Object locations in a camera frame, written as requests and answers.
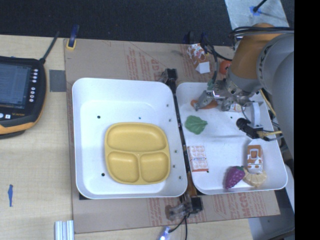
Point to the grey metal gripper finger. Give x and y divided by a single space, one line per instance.
225 105
203 99

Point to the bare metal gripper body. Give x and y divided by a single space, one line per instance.
228 92

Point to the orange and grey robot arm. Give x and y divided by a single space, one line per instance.
250 56

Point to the orange carrot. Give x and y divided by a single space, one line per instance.
211 105

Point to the small orange and white carton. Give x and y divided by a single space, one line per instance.
236 107

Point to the orange round fruit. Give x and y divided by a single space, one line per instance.
224 66

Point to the green lettuce leaf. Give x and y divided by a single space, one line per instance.
195 125

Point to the white plastic tray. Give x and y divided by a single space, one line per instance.
225 146
125 101

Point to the orange and white packet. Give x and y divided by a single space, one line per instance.
197 159

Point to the purple grapes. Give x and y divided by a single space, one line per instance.
233 177

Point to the pale yellow biscuit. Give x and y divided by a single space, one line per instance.
255 179

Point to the yellow divided plate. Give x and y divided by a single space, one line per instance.
136 151

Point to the brown cardboard board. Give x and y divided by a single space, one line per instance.
112 56

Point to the black cylinder on white bracket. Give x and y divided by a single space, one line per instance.
250 129

